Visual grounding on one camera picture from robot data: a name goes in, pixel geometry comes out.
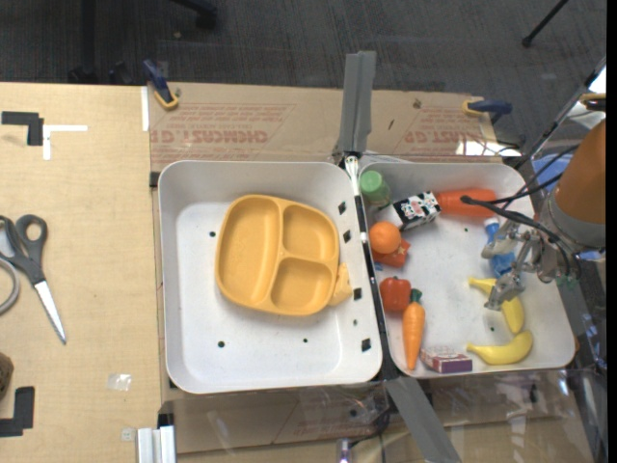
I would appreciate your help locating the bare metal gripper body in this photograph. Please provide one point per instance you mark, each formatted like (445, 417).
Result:
(549, 258)

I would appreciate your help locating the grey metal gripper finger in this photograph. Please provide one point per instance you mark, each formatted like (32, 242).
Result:
(506, 291)
(501, 246)

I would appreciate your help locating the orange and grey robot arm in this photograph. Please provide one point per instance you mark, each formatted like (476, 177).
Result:
(581, 186)

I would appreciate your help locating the blue bottle with white cap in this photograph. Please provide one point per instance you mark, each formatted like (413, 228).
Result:
(492, 229)

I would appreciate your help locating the yellow banana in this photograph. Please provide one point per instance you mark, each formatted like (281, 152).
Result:
(506, 350)
(515, 314)

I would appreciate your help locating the white plastic tray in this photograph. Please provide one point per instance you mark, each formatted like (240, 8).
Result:
(202, 355)
(448, 268)

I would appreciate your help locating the orange bottle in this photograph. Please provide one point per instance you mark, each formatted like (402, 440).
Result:
(458, 202)

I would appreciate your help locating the black and white cow-print carton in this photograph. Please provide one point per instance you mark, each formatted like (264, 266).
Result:
(417, 210)

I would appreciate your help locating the purple and pink box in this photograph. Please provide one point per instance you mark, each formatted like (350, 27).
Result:
(446, 362)

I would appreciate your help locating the orange carrot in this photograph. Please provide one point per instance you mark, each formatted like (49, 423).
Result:
(413, 326)

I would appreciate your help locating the red packet with yellow star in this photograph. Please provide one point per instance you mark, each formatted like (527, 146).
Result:
(397, 257)

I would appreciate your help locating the red toy bell pepper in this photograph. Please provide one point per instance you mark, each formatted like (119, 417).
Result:
(394, 294)

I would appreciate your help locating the orange toy fruit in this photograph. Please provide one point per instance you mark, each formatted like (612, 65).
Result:
(384, 236)

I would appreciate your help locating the green bottle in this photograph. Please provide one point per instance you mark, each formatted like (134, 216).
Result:
(373, 186)

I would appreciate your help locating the yellow toy cheese slice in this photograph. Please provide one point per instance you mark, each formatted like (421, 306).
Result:
(343, 285)

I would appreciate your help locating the brown cardboard board red print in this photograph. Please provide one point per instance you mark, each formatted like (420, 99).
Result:
(289, 123)

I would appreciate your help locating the black stand leg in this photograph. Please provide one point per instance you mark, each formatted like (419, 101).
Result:
(559, 8)

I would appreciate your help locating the orange divided plate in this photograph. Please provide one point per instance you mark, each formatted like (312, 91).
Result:
(250, 249)

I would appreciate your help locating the black office chair base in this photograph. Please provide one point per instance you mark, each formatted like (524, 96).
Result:
(89, 17)

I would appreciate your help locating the brown round object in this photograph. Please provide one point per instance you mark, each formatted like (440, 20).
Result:
(5, 374)

